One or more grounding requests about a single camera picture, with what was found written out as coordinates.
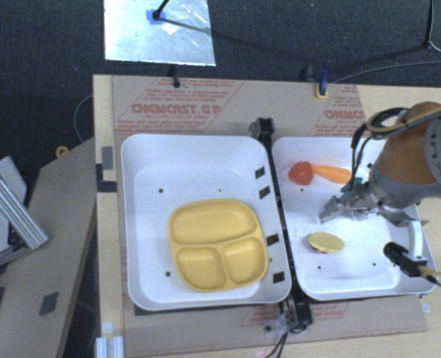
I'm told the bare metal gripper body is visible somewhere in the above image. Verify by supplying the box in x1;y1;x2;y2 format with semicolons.
340;182;428;227

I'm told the yellow biscuit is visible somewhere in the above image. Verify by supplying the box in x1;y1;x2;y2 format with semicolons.
307;231;345;255

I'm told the orange carrot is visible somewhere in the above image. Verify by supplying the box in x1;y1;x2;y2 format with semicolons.
287;160;353;186

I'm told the thin black rod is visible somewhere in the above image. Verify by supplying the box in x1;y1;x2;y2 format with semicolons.
261;132;307;305

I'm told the white plastic tray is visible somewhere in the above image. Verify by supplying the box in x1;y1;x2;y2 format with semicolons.
271;136;438;301
120;133;293;312

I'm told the yellow divided plate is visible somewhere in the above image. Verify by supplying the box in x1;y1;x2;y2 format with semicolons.
166;198;269;293

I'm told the brown cardboard board red print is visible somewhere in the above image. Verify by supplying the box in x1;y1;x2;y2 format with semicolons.
111;74;429;357

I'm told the black cylinder on white bracket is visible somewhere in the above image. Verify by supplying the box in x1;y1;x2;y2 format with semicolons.
383;219;429;277

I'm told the black block with thin wires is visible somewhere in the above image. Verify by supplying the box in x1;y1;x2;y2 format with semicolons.
293;298;314;329
249;116;275;139

